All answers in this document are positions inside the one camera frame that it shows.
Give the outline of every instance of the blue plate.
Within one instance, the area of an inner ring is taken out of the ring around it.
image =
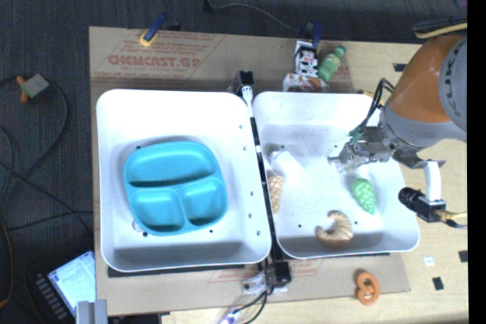
[[[228,194],[214,154],[191,141],[136,149],[123,169],[135,221],[159,236],[183,234],[217,223]]]

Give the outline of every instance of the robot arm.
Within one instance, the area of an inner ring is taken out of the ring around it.
[[[391,92],[380,106],[383,89]],[[377,126],[368,126],[380,108]],[[391,158],[409,168],[424,169],[427,193],[404,188],[399,198],[428,222],[453,221],[440,199],[439,167],[444,161],[424,161],[418,152],[444,139],[467,142],[467,37],[435,36],[413,56],[396,87],[382,79],[370,111],[349,134],[351,139],[336,157],[329,158],[339,171]]]

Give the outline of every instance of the wooden table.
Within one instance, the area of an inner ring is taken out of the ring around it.
[[[164,311],[164,303],[161,303],[164,298],[183,300],[185,292],[178,290],[180,284],[174,276],[141,277],[135,281],[132,277],[114,280],[106,275],[106,264],[99,251],[99,172],[94,115],[98,97],[116,87],[141,88],[144,85],[148,86],[147,89],[221,90],[231,83],[235,72],[241,70],[254,72],[257,91],[281,90],[282,79],[292,70],[292,54],[295,48],[295,39],[166,32],[159,38],[160,45],[154,48],[158,50],[158,54],[144,49],[144,60],[137,53],[134,39],[140,33],[141,30],[97,27],[90,29],[96,285],[97,297],[107,300],[110,316]],[[163,42],[172,43],[174,49],[170,51]],[[356,90],[374,91],[382,77],[396,83],[400,73],[394,70],[393,63],[406,64],[420,47],[394,43],[322,42],[320,50],[328,52],[339,44],[343,44],[347,52],[343,71],[336,75],[338,82],[334,87],[338,92],[349,88],[350,82]],[[157,71],[153,67],[154,55],[158,58],[157,64],[161,63],[161,56],[171,59],[164,60],[165,65],[161,65],[160,71]],[[443,199],[447,202],[447,209],[452,212],[467,210],[466,144],[445,140],[424,150],[420,157],[447,161],[441,168]],[[425,188],[422,171],[402,168],[402,173],[407,186]],[[378,262],[373,264],[370,259],[362,259],[364,262],[356,258],[331,259],[330,271],[340,269],[340,263],[346,263],[342,267],[342,290],[339,274],[335,274],[334,278],[338,277],[338,282],[332,283],[331,280],[328,291],[325,285],[327,281],[323,282],[323,292],[316,294],[327,298],[292,298],[294,301],[285,301],[285,297],[272,296],[274,298],[269,300],[270,303],[265,306],[257,322],[466,322],[469,319],[468,263],[467,260],[461,260],[459,252],[465,251],[467,254],[467,230],[449,228],[443,223],[428,224],[420,219],[418,224],[421,231],[418,246],[413,251],[397,254],[399,261],[394,260],[390,269],[379,269],[379,266],[387,265]],[[372,269],[373,266],[378,266],[376,272],[381,271],[386,275],[382,276],[386,278],[382,279],[385,293],[376,304],[366,307],[352,296],[353,285],[346,273],[349,271],[348,264],[351,268],[361,264]],[[324,280],[330,277],[325,274],[326,269],[320,271]],[[196,281],[197,277],[200,275],[192,276]],[[433,278],[440,278],[443,282],[442,290],[436,290]],[[297,280],[293,293],[296,293],[295,290],[303,293],[305,285],[305,278]],[[194,284],[194,287],[199,289],[193,301],[188,301],[186,307],[184,304],[174,305],[180,309],[171,310],[170,315],[164,316],[164,324],[216,323],[221,320],[228,311],[228,304],[218,305],[216,301],[205,305],[205,294],[211,293],[212,289],[199,284]],[[237,294],[238,288],[238,282],[229,282],[223,290],[228,294]],[[160,309],[156,309],[157,304],[161,306]]]

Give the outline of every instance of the black fabric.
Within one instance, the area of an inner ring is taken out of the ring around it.
[[[412,26],[422,20],[467,15],[454,0],[209,0],[211,5],[245,3],[259,7],[287,27],[251,8],[203,10],[203,0],[0,0],[0,78],[41,74],[64,93],[69,109],[65,129],[52,150],[26,176],[11,180],[0,209],[6,228],[92,209],[88,27],[147,28],[162,11],[181,21],[183,31],[296,37],[307,22],[320,21],[327,39],[421,42]],[[55,136],[64,114],[54,89],[26,105],[13,81],[0,83],[0,126],[11,138],[14,171],[21,173]],[[9,148],[0,135],[0,162]],[[0,185],[7,171],[0,169]],[[89,215],[82,217],[88,225]],[[0,310],[0,322],[36,322],[21,278],[29,263],[89,233],[75,218],[59,219],[10,233],[14,293]]]

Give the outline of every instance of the screen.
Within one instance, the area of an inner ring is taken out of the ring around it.
[[[47,275],[72,315],[78,301],[96,300],[94,252],[87,251]]]

